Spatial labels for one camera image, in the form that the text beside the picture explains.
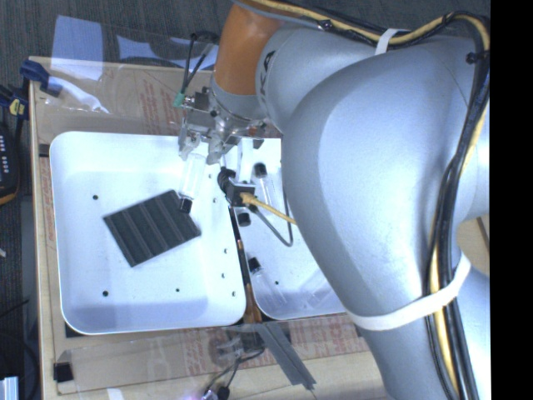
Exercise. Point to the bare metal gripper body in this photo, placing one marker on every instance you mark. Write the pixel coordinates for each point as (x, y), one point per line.
(204, 117)

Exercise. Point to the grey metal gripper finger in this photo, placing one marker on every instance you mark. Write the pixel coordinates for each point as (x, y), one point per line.
(215, 152)
(186, 146)

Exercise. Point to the clear bottle with black cap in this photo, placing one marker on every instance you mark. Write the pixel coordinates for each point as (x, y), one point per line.
(192, 177)
(261, 170)
(244, 219)
(266, 283)

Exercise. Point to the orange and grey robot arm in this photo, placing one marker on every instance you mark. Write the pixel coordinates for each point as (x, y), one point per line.
(375, 161)

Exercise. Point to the black ribbed rectangular pad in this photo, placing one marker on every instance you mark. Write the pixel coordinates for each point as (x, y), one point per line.
(152, 227)

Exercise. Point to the white plastic tray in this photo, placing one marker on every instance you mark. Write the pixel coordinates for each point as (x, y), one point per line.
(291, 290)
(125, 298)

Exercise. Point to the brown cardboard board, red print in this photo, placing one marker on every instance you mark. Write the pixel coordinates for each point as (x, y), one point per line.
(200, 348)

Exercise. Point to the black cylinder on white bracket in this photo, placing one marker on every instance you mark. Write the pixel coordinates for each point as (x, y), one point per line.
(239, 192)

